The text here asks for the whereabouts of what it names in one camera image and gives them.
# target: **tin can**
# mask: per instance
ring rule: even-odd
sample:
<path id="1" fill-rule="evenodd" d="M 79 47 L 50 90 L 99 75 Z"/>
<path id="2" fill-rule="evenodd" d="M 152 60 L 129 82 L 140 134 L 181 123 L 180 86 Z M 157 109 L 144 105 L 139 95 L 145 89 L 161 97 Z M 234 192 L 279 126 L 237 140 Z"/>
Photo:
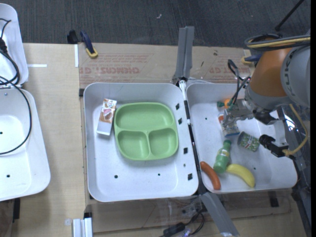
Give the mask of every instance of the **tin can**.
<path id="1" fill-rule="evenodd" d="M 240 133 L 237 144 L 253 152 L 257 151 L 258 147 L 260 146 L 259 139 L 245 132 Z"/>

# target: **table surface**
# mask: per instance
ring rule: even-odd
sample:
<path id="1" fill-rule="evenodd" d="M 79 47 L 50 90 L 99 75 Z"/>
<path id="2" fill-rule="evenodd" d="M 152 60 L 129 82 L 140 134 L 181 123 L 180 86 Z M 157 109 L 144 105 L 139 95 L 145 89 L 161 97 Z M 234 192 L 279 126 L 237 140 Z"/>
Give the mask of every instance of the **table surface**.
<path id="1" fill-rule="evenodd" d="M 48 187 L 21 198 L 20 218 L 12 225 L 13 237 L 67 237 L 67 219 L 83 218 L 85 181 L 79 97 L 79 69 L 75 48 L 69 44 L 25 43 L 29 80 L 24 89 L 36 102 L 51 171 Z M 305 237 L 296 202 L 289 196 L 288 213 L 234 219 L 241 236 Z M 139 229 L 96 236 L 161 236 L 162 230 Z M 197 236 L 221 236 L 214 222 L 207 222 Z"/>

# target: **yellow cable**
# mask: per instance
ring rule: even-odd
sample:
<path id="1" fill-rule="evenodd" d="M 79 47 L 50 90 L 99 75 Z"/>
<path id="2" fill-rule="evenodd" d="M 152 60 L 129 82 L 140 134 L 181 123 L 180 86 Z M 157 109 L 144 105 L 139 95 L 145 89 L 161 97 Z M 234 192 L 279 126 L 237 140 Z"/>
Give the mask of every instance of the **yellow cable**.
<path id="1" fill-rule="evenodd" d="M 293 151 L 288 150 L 288 149 L 283 149 L 282 152 L 285 154 L 285 156 L 290 156 L 290 155 L 293 155 L 296 152 L 298 152 L 305 145 L 305 143 L 307 142 L 307 139 L 308 139 L 308 132 L 307 132 L 307 129 L 306 129 L 301 117 L 298 115 L 298 113 L 296 112 L 296 110 L 294 109 L 292 104 L 290 104 L 290 108 L 291 108 L 292 112 L 295 114 L 295 116 L 298 118 L 298 120 L 301 123 L 303 129 L 305 130 L 305 138 L 302 141 L 302 143 L 296 149 L 294 149 Z"/>
<path id="2" fill-rule="evenodd" d="M 267 47 L 267 46 L 275 46 L 275 45 L 280 45 L 280 44 L 288 44 L 288 43 L 298 43 L 302 41 L 310 41 L 311 37 L 307 38 L 301 38 L 301 39 L 288 39 L 288 40 L 278 40 L 278 41 L 273 41 L 270 43 L 263 43 L 263 44 L 251 44 L 247 45 L 248 47 L 251 48 L 257 48 L 257 47 Z"/>

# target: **white plastic lid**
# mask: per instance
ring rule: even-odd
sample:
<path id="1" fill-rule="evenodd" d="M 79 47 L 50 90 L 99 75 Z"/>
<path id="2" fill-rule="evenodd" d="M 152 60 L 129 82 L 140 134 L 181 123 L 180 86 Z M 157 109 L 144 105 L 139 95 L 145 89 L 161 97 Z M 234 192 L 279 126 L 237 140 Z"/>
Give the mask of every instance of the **white plastic lid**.
<path id="1" fill-rule="evenodd" d="M 2 35 L 2 29 L 6 23 L 0 20 L 0 37 L 5 41 L 8 54 L 16 63 L 20 72 L 20 81 L 18 84 L 23 84 L 28 80 L 29 71 L 25 59 L 25 53 L 21 38 L 20 26 L 16 10 L 5 3 L 0 3 L 0 18 L 11 20 L 5 27 Z M 6 79 L 12 79 L 16 71 L 12 63 L 0 54 L 0 76 Z"/>

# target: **robotic arm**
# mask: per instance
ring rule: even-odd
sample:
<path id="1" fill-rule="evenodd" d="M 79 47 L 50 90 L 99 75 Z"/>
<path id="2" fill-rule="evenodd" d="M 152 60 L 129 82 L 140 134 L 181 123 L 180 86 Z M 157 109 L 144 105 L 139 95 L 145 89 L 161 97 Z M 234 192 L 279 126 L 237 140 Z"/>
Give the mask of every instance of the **robotic arm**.
<path id="1" fill-rule="evenodd" d="M 288 148 L 283 121 L 270 113 L 288 104 L 310 107 L 310 35 L 258 43 L 248 46 L 264 47 L 265 52 L 245 87 L 245 97 L 236 99 L 225 110 L 223 126 L 252 118 L 266 125 L 274 125 L 276 138 L 262 135 L 259 141 L 274 155 L 282 157 Z"/>

